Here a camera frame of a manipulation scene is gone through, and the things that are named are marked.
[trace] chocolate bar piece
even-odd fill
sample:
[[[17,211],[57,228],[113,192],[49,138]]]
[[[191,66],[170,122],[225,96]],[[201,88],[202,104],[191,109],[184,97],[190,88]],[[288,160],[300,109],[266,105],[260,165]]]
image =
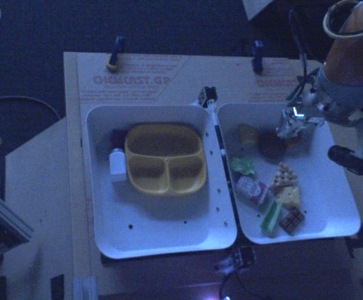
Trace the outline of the chocolate bar piece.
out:
[[[279,222],[280,226],[288,234],[291,234],[293,230],[304,220],[304,215],[297,208],[293,208],[289,214]]]
[[[282,160],[286,145],[275,132],[265,132],[258,137],[258,149],[266,159],[276,163]]]

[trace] black cable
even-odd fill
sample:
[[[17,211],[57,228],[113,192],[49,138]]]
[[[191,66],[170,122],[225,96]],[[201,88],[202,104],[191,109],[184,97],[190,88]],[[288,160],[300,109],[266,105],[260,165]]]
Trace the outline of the black cable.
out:
[[[49,110],[51,110],[55,116],[58,118],[58,120],[61,119],[61,116],[59,113],[48,103],[37,99],[35,97],[28,97],[28,96],[0,96],[0,101],[10,101],[10,100],[25,100],[25,101],[32,101],[38,104],[42,104],[43,106],[47,107]]]
[[[223,299],[223,289],[227,283],[227,281],[230,279],[230,277],[232,275],[235,275],[235,277],[237,278],[237,281],[240,283],[241,287],[243,288],[243,290],[250,296],[250,297],[255,297],[257,299],[261,299],[261,300],[268,300],[269,298],[268,297],[264,297],[264,296],[261,296],[259,294],[256,294],[254,292],[251,292],[243,283],[243,281],[241,280],[240,276],[238,275],[237,273],[237,270],[234,270],[230,273],[228,273],[224,278],[223,278],[223,281],[220,285],[220,289],[219,289],[219,300],[222,300]]]
[[[305,38],[304,30],[302,29],[302,26],[300,24],[300,21],[297,16],[297,10],[298,9],[304,9],[304,8],[314,8],[314,7],[325,7],[323,4],[304,4],[304,5],[298,5],[292,8],[289,11],[289,24],[290,29],[293,34],[293,39],[295,43],[297,44],[296,39],[298,39],[299,46],[297,46],[303,53],[306,53],[309,55],[310,58],[315,59],[319,63],[323,63],[322,59],[319,59],[317,56],[315,56],[311,50],[311,48],[308,45],[308,42]]]
[[[312,76],[316,76],[318,74],[319,69],[320,68],[318,67],[318,68],[312,70],[309,74],[306,74],[306,72],[305,72],[305,76],[303,77],[303,79],[301,80],[301,82],[286,97],[286,100],[290,101],[289,102],[289,105],[291,105],[295,101],[295,98],[301,96],[302,91],[304,90],[305,84],[308,83],[308,82],[310,82],[310,78]]]
[[[297,15],[294,9],[291,9],[289,12],[289,24],[292,31],[293,39],[297,49],[299,50],[299,56],[303,68],[303,80],[299,83],[299,85],[294,89],[292,93],[290,93],[286,100],[293,100],[294,98],[301,95],[304,90],[305,82],[307,81],[307,55],[305,54],[304,48],[302,46],[302,30],[299,26],[299,22],[297,20]]]

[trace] toy food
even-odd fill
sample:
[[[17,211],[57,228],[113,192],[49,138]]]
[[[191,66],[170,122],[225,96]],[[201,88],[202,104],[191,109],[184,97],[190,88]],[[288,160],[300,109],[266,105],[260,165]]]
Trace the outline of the toy food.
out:
[[[242,194],[254,204],[259,205],[265,200],[268,187],[266,184],[260,181],[254,181],[250,177],[240,176],[235,186],[235,192]]]
[[[282,210],[282,204],[273,200],[260,225],[261,229],[266,233],[270,234],[274,230],[280,210]]]
[[[304,220],[304,215],[297,209],[293,208],[290,213],[279,222],[284,231],[291,234],[293,230]]]
[[[277,163],[282,160],[286,145],[274,132],[266,132],[258,138],[258,149],[265,158]]]
[[[300,206],[300,189],[298,187],[283,187],[277,191],[276,202],[283,207],[298,208]]]
[[[255,170],[249,157],[233,157],[230,161],[230,168],[236,172],[245,176],[254,176]]]
[[[277,190],[282,187],[293,187],[299,182],[297,175],[288,165],[280,162],[269,188]]]
[[[126,135],[127,175],[140,192],[179,196],[200,190],[207,180],[200,135],[184,124],[147,123]]]
[[[251,126],[241,124],[237,127],[238,138],[241,144],[255,144],[258,142],[258,131]]]

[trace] small white bottle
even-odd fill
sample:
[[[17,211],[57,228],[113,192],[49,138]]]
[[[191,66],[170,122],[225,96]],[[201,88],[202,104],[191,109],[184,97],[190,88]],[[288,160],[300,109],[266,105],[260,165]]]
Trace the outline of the small white bottle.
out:
[[[113,183],[127,180],[126,156],[120,148],[115,148],[109,155],[111,181]]]

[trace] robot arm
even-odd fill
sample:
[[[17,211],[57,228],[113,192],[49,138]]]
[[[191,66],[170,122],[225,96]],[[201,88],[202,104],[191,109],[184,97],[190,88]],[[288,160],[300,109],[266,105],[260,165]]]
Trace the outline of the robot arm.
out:
[[[353,6],[339,32],[330,28],[334,13]],[[324,121],[355,127],[357,151],[333,146],[331,160],[348,170],[363,175],[363,1],[343,0],[329,8],[323,21],[325,33],[335,39],[325,62],[317,72],[311,88],[303,88],[282,111],[277,134],[294,138],[308,124],[320,126]]]

